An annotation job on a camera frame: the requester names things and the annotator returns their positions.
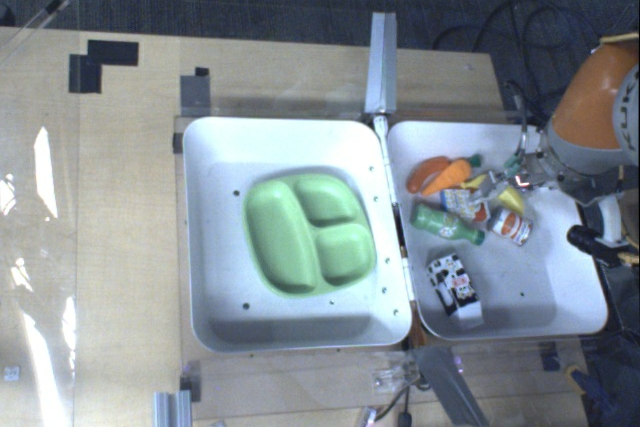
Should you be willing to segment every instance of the cable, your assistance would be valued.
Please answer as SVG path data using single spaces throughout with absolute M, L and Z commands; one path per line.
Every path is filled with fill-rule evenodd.
M 505 9 L 509 8 L 509 4 L 512 4 L 512 7 L 515 5 L 528 5 L 531 4 L 534 6 L 534 9 L 526 16 L 522 30 L 519 36 L 516 37 L 515 34 L 508 34 L 503 31 L 496 30 L 492 27 L 495 24 L 496 19 L 500 14 L 504 12 Z M 560 31 L 561 36 L 557 41 L 544 44 L 542 42 L 536 41 L 531 38 L 529 34 L 532 32 L 533 27 L 535 26 L 535 20 L 540 16 L 545 15 L 546 13 L 553 13 L 557 18 L 558 22 L 554 23 L 553 26 Z M 531 81 L 531 87 L 527 87 L 529 91 L 528 94 L 525 95 L 527 101 L 528 110 L 533 115 L 532 124 L 541 126 L 544 125 L 548 120 L 550 113 L 546 112 L 544 108 L 542 108 L 542 103 L 549 101 L 553 98 L 559 97 L 564 93 L 565 88 L 560 87 L 553 91 L 550 91 L 546 94 L 540 94 L 538 87 L 538 80 L 536 79 L 534 70 L 531 66 L 531 50 L 542 50 L 546 52 L 557 51 L 563 48 L 569 47 L 572 43 L 575 42 L 576 30 L 573 28 L 574 23 L 578 22 L 584 26 L 585 29 L 591 34 L 587 39 L 587 45 L 585 51 L 589 51 L 595 46 L 598 45 L 600 40 L 600 34 L 595 29 L 595 27 L 591 24 L 591 22 L 584 17 L 581 13 L 574 11 L 572 9 L 558 6 L 553 2 L 548 0 L 514 0 L 514 1 L 504 1 L 499 3 L 485 18 L 484 22 L 481 25 L 477 24 L 460 24 L 453 27 L 449 27 L 444 31 L 440 32 L 433 43 L 431 44 L 431 48 L 433 50 L 437 50 L 440 48 L 444 39 L 448 36 L 454 34 L 457 31 L 463 30 L 473 30 L 477 31 L 476 37 L 471 45 L 470 51 L 477 52 L 479 50 L 479 42 L 482 40 L 482 37 L 485 34 L 494 34 L 498 37 L 501 37 L 507 41 L 518 42 L 522 46 L 522 52 L 519 52 L 519 57 L 523 60 L 524 69 L 527 74 L 527 80 L 523 82 L 528 83 Z
M 600 43 L 620 43 L 622 41 L 633 41 L 635 39 L 638 39 L 638 33 L 629 32 L 628 34 L 619 34 L 617 36 L 602 36 Z
M 378 422 L 379 420 L 382 420 L 385 416 L 387 416 L 389 414 L 389 412 L 395 407 L 395 405 L 398 403 L 398 401 L 402 398 L 402 396 L 406 393 L 409 393 L 409 388 L 411 388 L 414 384 L 418 384 L 420 381 L 422 381 L 422 376 L 417 377 L 416 379 L 414 379 L 413 381 L 411 381 L 409 384 L 405 384 L 398 393 L 396 393 L 396 396 L 393 397 L 393 399 L 391 400 L 391 402 L 389 403 L 388 406 L 384 407 L 383 409 L 380 410 L 379 413 L 376 414 L 376 422 Z
M 526 58 L 524 55 L 524 47 L 520 41 L 520 34 L 518 31 L 518 24 L 516 23 L 516 12 L 515 12 L 515 8 L 513 5 L 513 2 L 511 0 L 508 0 L 506 2 L 507 7 L 509 8 L 509 18 L 511 21 L 511 28 L 513 30 L 513 34 L 515 36 L 515 41 L 516 41 L 516 48 L 518 50 L 518 53 L 520 54 L 520 58 L 522 59 L 522 62 L 526 62 Z M 471 51 L 475 52 L 476 49 L 480 46 L 480 41 L 482 39 L 482 36 L 484 35 L 484 30 L 480 29 L 478 31 L 478 34 L 476 35 L 476 39 L 473 42 L 473 45 L 471 46 Z
M 409 414 L 409 393 L 411 388 L 407 389 L 407 393 L 404 395 L 404 411 L 398 415 L 398 427 L 411 427 L 413 419 Z

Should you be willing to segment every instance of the small box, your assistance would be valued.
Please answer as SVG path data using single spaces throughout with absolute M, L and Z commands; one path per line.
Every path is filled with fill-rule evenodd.
M 458 255 L 454 253 L 434 260 L 427 265 L 427 272 L 449 318 L 464 329 L 484 322 L 480 299 Z

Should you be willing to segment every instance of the metal bar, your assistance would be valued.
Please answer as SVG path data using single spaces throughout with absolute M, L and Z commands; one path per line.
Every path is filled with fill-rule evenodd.
M 389 199 L 391 200 L 391 205 L 397 206 L 398 195 L 396 192 L 395 182 L 393 180 L 393 170 L 391 169 L 391 159 L 389 158 L 389 147 L 387 145 L 389 123 L 384 115 L 379 114 L 373 117 L 373 130 L 380 141 L 382 161 L 384 163 L 384 171 L 387 176 L 387 186 L 389 188 Z
M 396 109 L 397 32 L 395 13 L 373 14 L 364 103 L 367 114 L 384 114 Z
M 191 392 L 154 393 L 153 427 L 192 427 Z
M 153 394 L 153 427 L 171 427 L 171 407 L 168 393 Z
M 420 347 L 414 350 L 414 357 L 420 373 L 433 388 L 453 425 L 489 425 L 467 383 L 458 373 L 450 347 Z

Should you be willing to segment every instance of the metal hinge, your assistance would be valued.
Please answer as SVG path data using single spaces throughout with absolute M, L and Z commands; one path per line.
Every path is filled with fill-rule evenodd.
M 407 295 L 409 301 L 416 300 L 415 289 L 413 288 L 413 276 L 411 274 L 411 266 L 409 265 L 409 259 L 402 259 L 402 272 L 404 273 L 404 284 L 407 286 Z

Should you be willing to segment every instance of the green bottle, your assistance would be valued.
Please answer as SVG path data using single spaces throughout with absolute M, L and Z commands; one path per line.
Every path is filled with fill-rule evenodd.
M 484 232 L 469 228 L 462 219 L 449 212 L 433 210 L 425 205 L 417 205 L 413 211 L 411 224 L 419 230 L 426 230 L 442 238 L 456 240 L 465 238 L 479 246 L 484 242 Z

